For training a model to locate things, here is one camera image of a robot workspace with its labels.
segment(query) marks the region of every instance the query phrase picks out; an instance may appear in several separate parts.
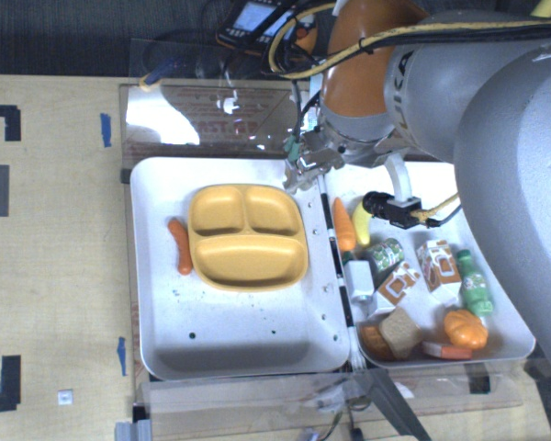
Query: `display screen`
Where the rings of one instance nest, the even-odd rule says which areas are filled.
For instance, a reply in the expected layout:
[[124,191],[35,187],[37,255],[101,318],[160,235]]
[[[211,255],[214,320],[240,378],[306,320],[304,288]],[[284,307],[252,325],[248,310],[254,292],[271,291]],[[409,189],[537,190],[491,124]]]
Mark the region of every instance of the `display screen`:
[[[256,2],[247,2],[241,14],[237,17],[232,26],[236,29],[253,31],[261,24],[262,21],[269,17],[275,9],[275,6],[258,4]],[[264,32],[265,36],[274,36],[275,33],[284,25],[284,23],[286,23],[290,15],[292,15],[292,11],[288,10]],[[289,36],[292,30],[293,29],[291,28],[286,34],[286,37]]]

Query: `black device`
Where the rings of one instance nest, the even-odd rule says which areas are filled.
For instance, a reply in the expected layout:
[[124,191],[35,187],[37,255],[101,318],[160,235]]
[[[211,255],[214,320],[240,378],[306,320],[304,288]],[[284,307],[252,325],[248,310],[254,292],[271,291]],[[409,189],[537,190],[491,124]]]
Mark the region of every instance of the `black device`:
[[[255,40],[249,41],[249,37],[281,5],[283,5],[283,0],[233,0],[227,18],[216,32],[217,42],[232,49],[242,49],[258,55],[263,54],[277,31],[293,15],[294,9],[286,10]],[[311,41],[315,39],[316,25],[313,16],[300,20],[284,37],[284,40],[292,40],[308,52],[314,47]],[[302,41],[307,42],[308,45],[303,45]]]
[[373,217],[389,221],[390,224],[401,229],[409,229],[415,225],[420,225],[419,220],[410,214],[413,210],[422,207],[422,203],[418,198],[413,198],[418,200],[412,201],[405,207],[393,204],[392,199],[394,197],[388,193],[370,191],[364,196],[362,205]]

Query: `blue tape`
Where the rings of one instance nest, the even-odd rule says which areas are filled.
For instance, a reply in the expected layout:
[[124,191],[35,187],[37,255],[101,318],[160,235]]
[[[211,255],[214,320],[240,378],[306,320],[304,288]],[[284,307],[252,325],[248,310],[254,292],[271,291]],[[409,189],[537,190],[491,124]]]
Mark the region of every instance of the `blue tape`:
[[110,116],[106,113],[100,113],[100,129],[102,131],[102,141],[105,147],[112,147],[110,138],[112,137],[112,126],[110,125]]
[[127,375],[127,349],[125,347],[125,339],[120,336],[118,338],[117,346],[118,360],[120,361],[120,368],[122,370],[122,375]]

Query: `yellow divided plate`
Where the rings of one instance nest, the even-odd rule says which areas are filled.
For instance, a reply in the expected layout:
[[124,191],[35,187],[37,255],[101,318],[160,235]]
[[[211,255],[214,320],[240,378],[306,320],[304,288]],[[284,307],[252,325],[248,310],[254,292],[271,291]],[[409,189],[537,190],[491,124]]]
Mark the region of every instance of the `yellow divided plate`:
[[198,191],[188,212],[192,263],[217,288],[285,288],[308,269],[304,225],[294,200],[276,187],[219,185]]

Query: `white container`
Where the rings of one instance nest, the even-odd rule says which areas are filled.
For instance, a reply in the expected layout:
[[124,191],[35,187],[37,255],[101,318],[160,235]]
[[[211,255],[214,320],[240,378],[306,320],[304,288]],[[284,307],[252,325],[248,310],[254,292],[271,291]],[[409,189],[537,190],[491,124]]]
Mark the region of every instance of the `white container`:
[[[407,163],[414,195],[428,209],[455,193],[453,167],[440,163]],[[349,333],[317,182],[293,196],[304,222],[309,270],[300,282],[275,291],[234,292],[205,284],[196,272],[181,276],[177,251],[166,224],[176,217],[186,223],[192,197],[218,184],[282,187],[284,163],[276,160],[150,158],[140,162],[130,179],[140,305],[141,356],[159,379],[251,376],[327,372],[349,357]],[[325,176],[329,201],[340,197],[351,212],[368,191],[392,192],[383,167],[347,165]],[[534,337],[494,277],[467,226],[463,211],[438,229],[402,230],[385,220],[370,222],[372,243],[399,240],[404,259],[421,272],[416,249],[444,238],[454,254],[467,248],[482,268],[494,302],[484,318],[487,346],[472,361],[523,359],[534,349]],[[366,306],[351,304],[355,323],[367,318]],[[442,319],[448,310],[420,279],[399,306],[422,328],[428,341],[444,342]],[[383,362],[384,368],[460,364],[415,349],[406,361]]]
[[326,372],[349,356],[349,336],[315,185],[293,199],[304,222],[309,270],[295,285],[238,292],[178,274],[167,222],[186,224],[196,192],[212,185],[280,187],[272,160],[149,158],[133,169],[141,356],[159,379]]
[[[430,209],[451,197],[456,191],[454,168],[445,163],[414,163],[407,162],[412,195],[422,199],[422,207]],[[351,214],[354,207],[369,191],[388,192],[393,194],[393,186],[388,171],[383,167],[367,169],[346,165],[339,170],[332,170],[326,176],[326,187],[331,200],[342,199]],[[447,213],[454,208],[447,208]],[[402,230],[390,225],[386,220],[372,219],[369,224],[372,243],[381,242],[388,237],[397,239],[404,249],[404,261],[422,274],[416,255],[417,249],[429,240],[446,239],[453,254],[467,248],[476,258],[478,266],[486,276],[488,287],[494,302],[494,312],[482,321],[489,330],[489,340],[485,348],[474,351],[472,362],[488,362],[495,360],[524,359],[529,356],[535,345],[533,334],[527,327],[522,316],[513,306],[498,279],[492,273],[484,255],[478,248],[471,230],[467,225],[464,211],[459,211],[449,222],[441,227],[427,229],[416,226]],[[445,307],[440,300],[429,292],[423,278],[408,289],[406,297],[398,304],[421,327],[424,339],[437,343],[448,343],[443,331],[443,317],[454,307]],[[352,305],[355,325],[367,319],[364,306]],[[459,301],[455,307],[464,307]],[[381,322],[384,315],[372,316],[369,321]],[[461,364],[458,361],[445,361],[425,355],[418,347],[411,353],[408,360],[386,362],[376,361],[364,352],[372,363],[383,368],[424,367],[431,365]]]

